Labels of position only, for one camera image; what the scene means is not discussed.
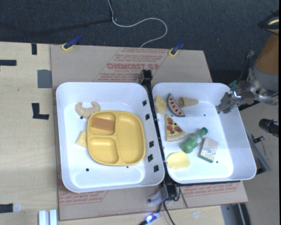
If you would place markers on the green bottle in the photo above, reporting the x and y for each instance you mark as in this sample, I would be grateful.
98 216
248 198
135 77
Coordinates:
192 142

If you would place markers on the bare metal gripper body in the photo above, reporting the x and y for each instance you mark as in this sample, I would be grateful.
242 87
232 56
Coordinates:
255 93

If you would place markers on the pizza slice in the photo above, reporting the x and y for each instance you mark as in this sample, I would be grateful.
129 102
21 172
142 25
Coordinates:
172 129

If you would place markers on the red watermelon slice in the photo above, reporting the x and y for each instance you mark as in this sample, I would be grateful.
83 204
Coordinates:
174 107

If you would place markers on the beige croissant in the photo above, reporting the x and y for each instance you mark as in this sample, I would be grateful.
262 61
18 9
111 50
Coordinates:
84 110

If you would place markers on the yellow divided plate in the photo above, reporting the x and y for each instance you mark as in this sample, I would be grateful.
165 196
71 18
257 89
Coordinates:
128 135

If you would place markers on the yellow round crisp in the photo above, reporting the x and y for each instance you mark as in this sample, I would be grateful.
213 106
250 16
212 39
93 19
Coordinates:
178 160

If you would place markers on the beige ice cream cone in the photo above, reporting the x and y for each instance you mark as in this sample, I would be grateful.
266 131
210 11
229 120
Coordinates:
187 101

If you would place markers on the orange bread slice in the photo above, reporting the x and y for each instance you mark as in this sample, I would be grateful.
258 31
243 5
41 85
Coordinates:
102 123

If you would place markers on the white and green carton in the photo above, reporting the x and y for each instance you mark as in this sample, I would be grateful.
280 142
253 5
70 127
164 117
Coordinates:
208 150

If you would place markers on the black cylinder on white bracket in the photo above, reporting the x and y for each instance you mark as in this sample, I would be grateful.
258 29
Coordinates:
268 125

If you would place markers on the yellow cheese wedge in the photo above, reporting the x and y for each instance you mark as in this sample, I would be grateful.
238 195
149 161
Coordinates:
82 139
160 104

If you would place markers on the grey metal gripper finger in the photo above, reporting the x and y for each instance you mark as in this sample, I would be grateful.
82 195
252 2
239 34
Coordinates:
223 108
227 96

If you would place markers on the white plastic tray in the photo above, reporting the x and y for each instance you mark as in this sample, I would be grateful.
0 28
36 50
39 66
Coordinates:
222 130
107 177

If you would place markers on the thin black rod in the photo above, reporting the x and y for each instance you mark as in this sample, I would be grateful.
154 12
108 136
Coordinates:
156 116

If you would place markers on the brown cardboard board, red print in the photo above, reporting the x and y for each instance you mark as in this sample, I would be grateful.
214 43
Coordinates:
89 62

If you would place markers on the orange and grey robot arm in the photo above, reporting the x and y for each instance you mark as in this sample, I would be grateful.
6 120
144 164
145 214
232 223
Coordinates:
268 55

